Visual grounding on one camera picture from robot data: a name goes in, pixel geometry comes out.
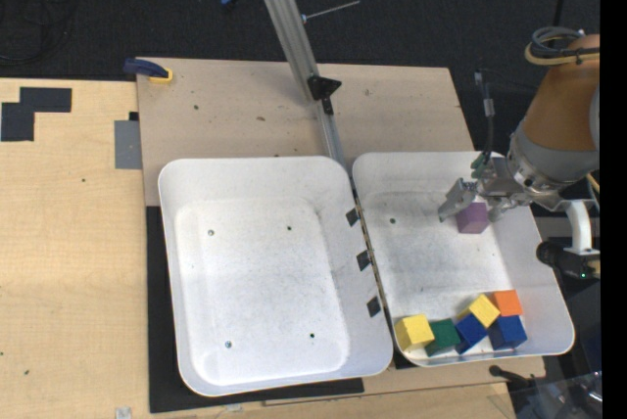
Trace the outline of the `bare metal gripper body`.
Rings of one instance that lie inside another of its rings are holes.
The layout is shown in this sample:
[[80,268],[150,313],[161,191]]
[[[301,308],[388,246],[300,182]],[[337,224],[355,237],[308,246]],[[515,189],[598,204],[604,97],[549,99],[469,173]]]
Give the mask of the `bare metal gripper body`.
[[515,207],[528,207],[536,203],[553,210],[561,201],[559,194],[564,183],[553,180],[537,171],[526,160],[514,156],[492,156],[488,161],[480,158],[474,164],[477,195],[487,204],[491,197],[505,197],[515,201]]

